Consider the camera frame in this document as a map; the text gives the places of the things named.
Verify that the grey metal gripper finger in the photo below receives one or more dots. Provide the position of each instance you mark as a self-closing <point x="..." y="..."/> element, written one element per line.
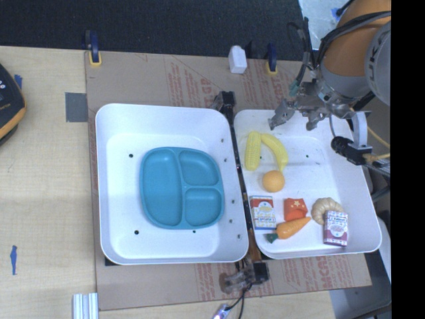
<point x="313" y="120"/>
<point x="280" y="115"/>

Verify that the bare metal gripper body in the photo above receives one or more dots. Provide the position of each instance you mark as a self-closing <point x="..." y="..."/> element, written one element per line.
<point x="315" y="100"/>

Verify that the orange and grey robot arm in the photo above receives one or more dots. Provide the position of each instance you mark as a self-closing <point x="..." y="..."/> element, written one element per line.
<point x="352" y="45"/>

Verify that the yellow banana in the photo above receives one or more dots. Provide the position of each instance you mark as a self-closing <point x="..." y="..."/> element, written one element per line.
<point x="277" y="146"/>

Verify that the yellow corn cob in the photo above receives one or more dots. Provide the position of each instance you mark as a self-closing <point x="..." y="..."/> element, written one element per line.
<point x="252" y="151"/>

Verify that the white plastic tray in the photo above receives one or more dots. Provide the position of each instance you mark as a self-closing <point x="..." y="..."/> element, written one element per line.
<point x="318" y="178"/>
<point x="119" y="191"/>

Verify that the orange ball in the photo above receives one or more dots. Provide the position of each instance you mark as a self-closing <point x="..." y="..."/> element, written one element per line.
<point x="273" y="180"/>

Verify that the thin black rod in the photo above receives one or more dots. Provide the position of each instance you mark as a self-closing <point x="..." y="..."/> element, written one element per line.
<point x="239" y="171"/>

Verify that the beige croissant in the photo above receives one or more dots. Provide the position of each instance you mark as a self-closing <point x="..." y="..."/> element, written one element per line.
<point x="327" y="206"/>

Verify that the red fries box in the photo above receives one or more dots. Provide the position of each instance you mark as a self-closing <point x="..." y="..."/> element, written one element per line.
<point x="293" y="208"/>

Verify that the red and white carton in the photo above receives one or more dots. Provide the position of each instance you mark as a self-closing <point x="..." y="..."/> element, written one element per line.
<point x="262" y="212"/>

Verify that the maroon and white carton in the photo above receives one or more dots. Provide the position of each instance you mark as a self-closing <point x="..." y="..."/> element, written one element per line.
<point x="335" y="228"/>

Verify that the orange carrot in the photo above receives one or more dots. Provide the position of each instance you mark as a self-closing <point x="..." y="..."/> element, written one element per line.
<point x="290" y="228"/>

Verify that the blue divided plate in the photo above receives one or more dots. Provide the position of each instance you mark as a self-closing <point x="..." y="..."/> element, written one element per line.
<point x="181" y="188"/>

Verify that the brown cardboard board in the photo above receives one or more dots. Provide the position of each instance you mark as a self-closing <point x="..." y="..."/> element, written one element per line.
<point x="159" y="78"/>

